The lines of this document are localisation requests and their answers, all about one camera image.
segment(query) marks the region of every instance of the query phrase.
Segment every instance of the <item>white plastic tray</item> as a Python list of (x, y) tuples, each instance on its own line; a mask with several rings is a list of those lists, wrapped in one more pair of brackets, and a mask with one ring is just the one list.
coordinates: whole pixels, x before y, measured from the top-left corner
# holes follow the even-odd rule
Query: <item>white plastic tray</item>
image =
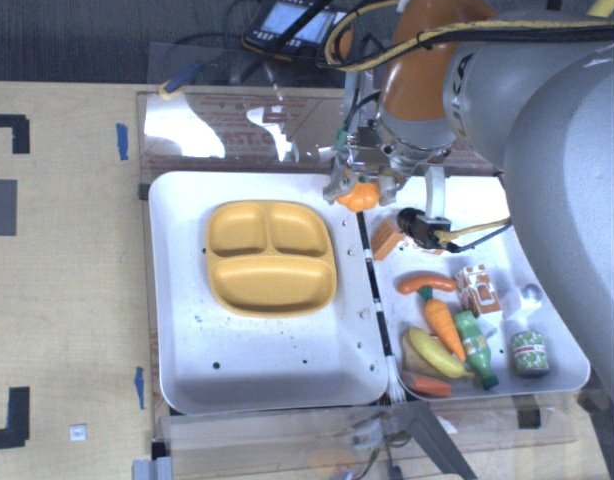
[[(424, 211), (425, 204), (425, 180), (411, 178), (398, 192), (396, 203), (365, 212), (369, 236), (373, 235), (383, 219), (395, 219), (398, 212), (406, 207)], [(496, 178), (450, 177), (446, 180), (445, 217), (452, 222), (452, 230), (495, 222), (508, 216), (505, 194)], [(465, 235), (456, 239), (456, 242), (467, 244), (486, 233)], [(492, 366), (500, 383), (485, 391), (480, 387), (478, 378), (452, 381), (451, 399), (575, 391), (582, 387), (589, 378), (589, 361), (544, 292), (539, 309), (530, 314), (525, 313), (524, 316), (519, 312), (514, 313), (515, 322), (503, 319), (503, 314), (507, 316), (517, 309), (514, 307), (514, 293), (517, 293), (518, 288), (528, 283), (540, 286), (513, 227), (474, 249), (459, 254), (444, 252), (436, 256), (421, 249), (405, 247), (403, 250), (395, 249), (385, 260), (375, 262), (383, 311), (399, 368), (402, 368), (400, 338), (403, 333), (411, 325), (431, 331), (423, 316), (424, 304), (421, 297), (417, 294), (401, 295), (396, 290), (399, 281), (416, 272), (435, 272), (453, 277), (461, 268), (479, 264), (483, 264), (489, 272), (503, 307), (503, 311), (481, 317), (486, 318), (496, 330), (488, 339), (488, 344), (492, 350)], [(460, 310), (455, 293), (447, 294), (436, 290), (434, 296), (447, 302), (452, 311)], [(549, 374), (544, 377), (521, 378), (513, 371), (508, 343), (513, 333), (523, 326), (528, 326), (544, 336), (551, 368)]]
[[(160, 382), (186, 414), (362, 405), (378, 399), (387, 370), (356, 217), (323, 200), (313, 174), (170, 172), (149, 192)], [(249, 318), (213, 297), (203, 255), (214, 210), (230, 201), (305, 204), (324, 220), (338, 289), (316, 313)]]

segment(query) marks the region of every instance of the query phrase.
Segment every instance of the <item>screen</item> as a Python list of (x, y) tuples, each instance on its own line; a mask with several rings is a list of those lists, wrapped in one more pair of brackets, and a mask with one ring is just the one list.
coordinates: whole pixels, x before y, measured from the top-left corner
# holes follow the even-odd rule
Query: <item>screen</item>
[[(308, 7), (304, 5), (276, 2), (260, 30), (280, 35), (300, 18), (307, 9)], [(333, 12), (320, 11), (294, 37), (303, 41), (320, 43), (324, 39), (334, 17), (335, 13)]]

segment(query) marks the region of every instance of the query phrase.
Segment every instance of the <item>gray square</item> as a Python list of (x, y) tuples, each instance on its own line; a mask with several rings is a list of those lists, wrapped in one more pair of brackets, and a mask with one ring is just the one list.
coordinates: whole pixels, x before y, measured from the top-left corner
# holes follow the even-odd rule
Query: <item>gray square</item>
[(16, 236), (18, 181), (0, 180), (0, 236)]

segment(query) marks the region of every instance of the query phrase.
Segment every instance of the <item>black l-shaped tape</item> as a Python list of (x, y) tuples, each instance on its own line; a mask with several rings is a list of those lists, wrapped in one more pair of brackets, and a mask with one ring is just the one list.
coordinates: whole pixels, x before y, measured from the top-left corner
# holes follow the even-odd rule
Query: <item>black l-shaped tape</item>
[(29, 387), (9, 388), (7, 426), (0, 429), (0, 450), (20, 448), (29, 439)]
[(11, 152), (14, 155), (28, 155), (29, 119), (23, 114), (0, 114), (0, 128), (11, 128)]

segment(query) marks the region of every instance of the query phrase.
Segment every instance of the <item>banana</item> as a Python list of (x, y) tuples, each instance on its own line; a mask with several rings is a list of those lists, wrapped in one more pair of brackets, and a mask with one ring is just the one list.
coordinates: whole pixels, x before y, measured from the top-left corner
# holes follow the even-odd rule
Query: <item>banana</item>
[(458, 358), (434, 340), (424, 329), (412, 326), (409, 329), (409, 339), (416, 352), (450, 379), (460, 377), (471, 379), (474, 376), (473, 372), (467, 371)]

